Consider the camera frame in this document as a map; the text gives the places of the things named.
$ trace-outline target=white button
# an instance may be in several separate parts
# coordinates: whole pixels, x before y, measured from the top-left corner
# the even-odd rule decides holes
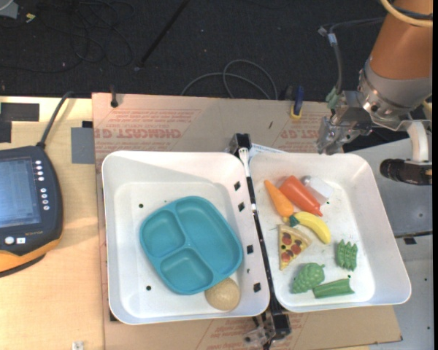
[[[5,237],[5,244],[6,245],[13,245],[14,243],[15,243],[15,238],[13,236]]]

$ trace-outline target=orange carrot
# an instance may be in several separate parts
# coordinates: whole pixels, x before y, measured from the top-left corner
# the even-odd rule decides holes
[[[269,180],[264,180],[264,185],[268,190],[269,197],[271,198],[274,207],[281,217],[289,217],[295,212],[293,210],[293,204],[284,196],[279,188],[273,185]]]

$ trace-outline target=green toy vegetable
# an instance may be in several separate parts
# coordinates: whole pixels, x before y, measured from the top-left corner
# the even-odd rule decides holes
[[[346,244],[341,240],[337,245],[336,263],[339,267],[354,271],[357,267],[357,244],[351,245],[350,241]]]
[[[293,278],[292,293],[305,293],[324,281],[324,265],[307,263]]]
[[[313,294],[316,298],[333,297],[335,295],[351,295],[355,293],[350,288],[349,279],[340,279],[321,284],[313,288]]]

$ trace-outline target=yellow banana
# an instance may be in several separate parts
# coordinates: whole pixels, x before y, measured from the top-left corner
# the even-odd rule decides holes
[[[331,232],[328,225],[320,217],[306,211],[299,211],[289,218],[291,226],[304,225],[316,233],[318,238],[325,244],[331,241]]]

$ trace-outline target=pizza slice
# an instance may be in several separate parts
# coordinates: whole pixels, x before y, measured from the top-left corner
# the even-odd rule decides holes
[[[279,269],[283,270],[296,259],[312,241],[299,230],[279,225]]]

